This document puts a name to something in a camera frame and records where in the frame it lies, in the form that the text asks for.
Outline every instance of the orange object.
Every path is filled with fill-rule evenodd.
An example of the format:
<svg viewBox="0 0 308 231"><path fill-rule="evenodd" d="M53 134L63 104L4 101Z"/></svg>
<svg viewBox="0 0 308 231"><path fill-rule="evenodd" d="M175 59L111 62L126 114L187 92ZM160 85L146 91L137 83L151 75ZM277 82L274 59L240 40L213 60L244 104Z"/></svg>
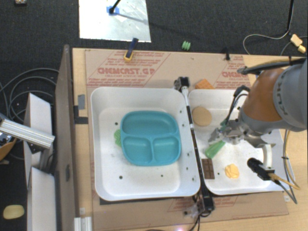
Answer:
<svg viewBox="0 0 308 231"><path fill-rule="evenodd" d="M196 89L215 89L207 79L203 79L195 85Z"/></svg>

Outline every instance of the teal plate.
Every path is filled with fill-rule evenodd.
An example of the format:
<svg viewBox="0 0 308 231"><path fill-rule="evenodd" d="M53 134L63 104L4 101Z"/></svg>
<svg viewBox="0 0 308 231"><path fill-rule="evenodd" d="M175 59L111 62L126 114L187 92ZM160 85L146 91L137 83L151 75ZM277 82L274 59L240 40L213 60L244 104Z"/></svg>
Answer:
<svg viewBox="0 0 308 231"><path fill-rule="evenodd" d="M121 121L125 158L138 166L162 166L178 160L180 132L176 120L165 112L134 111Z"/></svg>

